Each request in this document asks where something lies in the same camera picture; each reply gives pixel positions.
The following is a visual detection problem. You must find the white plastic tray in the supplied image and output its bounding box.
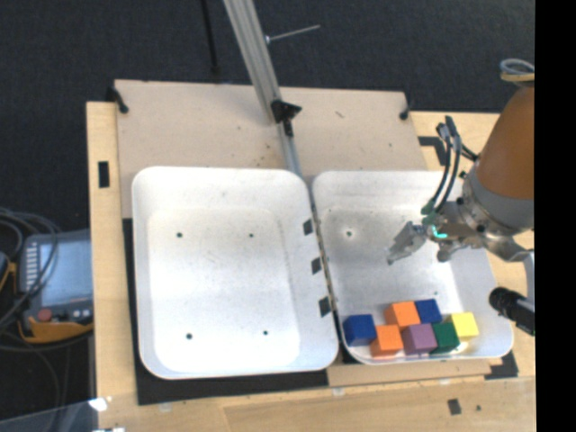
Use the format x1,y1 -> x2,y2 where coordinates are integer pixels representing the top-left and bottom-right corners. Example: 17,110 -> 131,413
310,169 -> 516,366
130,165 -> 340,381

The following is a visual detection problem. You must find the green cube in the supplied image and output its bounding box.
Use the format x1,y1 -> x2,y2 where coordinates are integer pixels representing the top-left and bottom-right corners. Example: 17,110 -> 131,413
430,321 -> 462,355

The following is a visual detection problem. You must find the yellow cube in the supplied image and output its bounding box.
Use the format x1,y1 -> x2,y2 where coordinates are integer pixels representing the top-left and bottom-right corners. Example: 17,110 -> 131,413
449,311 -> 481,342

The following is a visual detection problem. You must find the orange cube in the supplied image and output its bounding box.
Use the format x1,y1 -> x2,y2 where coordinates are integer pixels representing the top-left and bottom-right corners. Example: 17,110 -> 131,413
369,324 -> 405,359
383,301 -> 421,329

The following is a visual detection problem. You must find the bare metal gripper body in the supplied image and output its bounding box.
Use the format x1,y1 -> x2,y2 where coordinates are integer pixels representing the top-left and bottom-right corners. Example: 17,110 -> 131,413
424,193 -> 529,261

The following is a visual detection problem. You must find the black cylinder on white bracket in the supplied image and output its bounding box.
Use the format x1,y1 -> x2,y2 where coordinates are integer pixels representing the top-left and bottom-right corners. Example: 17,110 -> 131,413
489,249 -> 536,338

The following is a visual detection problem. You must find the blue cube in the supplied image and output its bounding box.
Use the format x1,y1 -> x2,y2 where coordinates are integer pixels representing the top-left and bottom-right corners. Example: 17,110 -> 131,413
342,313 -> 378,347
414,298 -> 444,325

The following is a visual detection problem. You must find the purple cube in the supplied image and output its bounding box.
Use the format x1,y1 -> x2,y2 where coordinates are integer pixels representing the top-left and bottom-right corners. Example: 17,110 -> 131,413
400,322 -> 439,356

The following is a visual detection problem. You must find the pale flat board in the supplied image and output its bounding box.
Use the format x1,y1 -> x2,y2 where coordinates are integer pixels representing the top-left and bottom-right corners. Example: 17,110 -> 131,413
113,78 -> 496,388

